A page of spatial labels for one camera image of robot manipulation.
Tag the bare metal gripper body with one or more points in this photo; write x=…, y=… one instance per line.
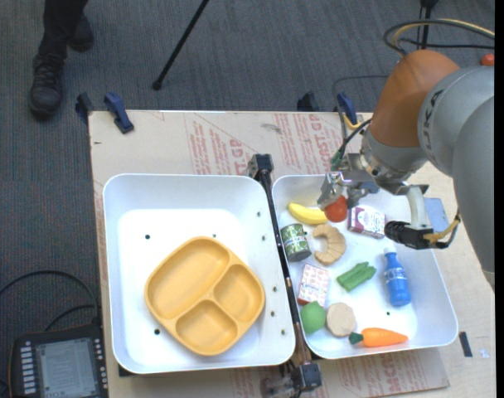
x=360, y=174

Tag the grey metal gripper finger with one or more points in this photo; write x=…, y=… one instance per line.
x=353, y=197
x=330, y=193

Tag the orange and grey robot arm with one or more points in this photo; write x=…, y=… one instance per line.
x=455, y=114

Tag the red tomato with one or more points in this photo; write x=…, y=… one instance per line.
x=337, y=212

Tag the pink and white carton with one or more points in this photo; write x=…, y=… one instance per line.
x=366, y=222

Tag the yellow banana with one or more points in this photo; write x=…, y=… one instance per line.
x=303, y=215

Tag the tan croissant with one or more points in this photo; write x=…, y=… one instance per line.
x=335, y=243

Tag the green can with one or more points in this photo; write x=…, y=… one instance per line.
x=295, y=243

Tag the green celery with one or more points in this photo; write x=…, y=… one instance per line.
x=355, y=277

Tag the white and orange carton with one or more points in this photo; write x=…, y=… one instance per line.
x=314, y=284

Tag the blue bottle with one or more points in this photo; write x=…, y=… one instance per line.
x=397, y=282

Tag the beige biscuit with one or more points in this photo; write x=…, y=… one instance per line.
x=341, y=319

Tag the green apple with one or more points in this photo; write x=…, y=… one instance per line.
x=312, y=317

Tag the white plastic tray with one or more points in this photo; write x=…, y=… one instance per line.
x=132, y=272
x=426, y=313

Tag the orange carrot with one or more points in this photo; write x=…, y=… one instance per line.
x=382, y=337

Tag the yellow divided plate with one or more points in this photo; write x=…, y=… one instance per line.
x=185, y=280

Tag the brown cardboard board red print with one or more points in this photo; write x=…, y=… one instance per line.
x=161, y=147

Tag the black stand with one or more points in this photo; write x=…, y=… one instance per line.
x=428, y=11

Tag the black tripod leg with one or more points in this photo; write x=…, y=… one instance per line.
x=185, y=35

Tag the person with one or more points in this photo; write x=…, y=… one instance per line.
x=55, y=35

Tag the black cylinder on white bracket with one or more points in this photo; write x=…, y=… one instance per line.
x=405, y=232

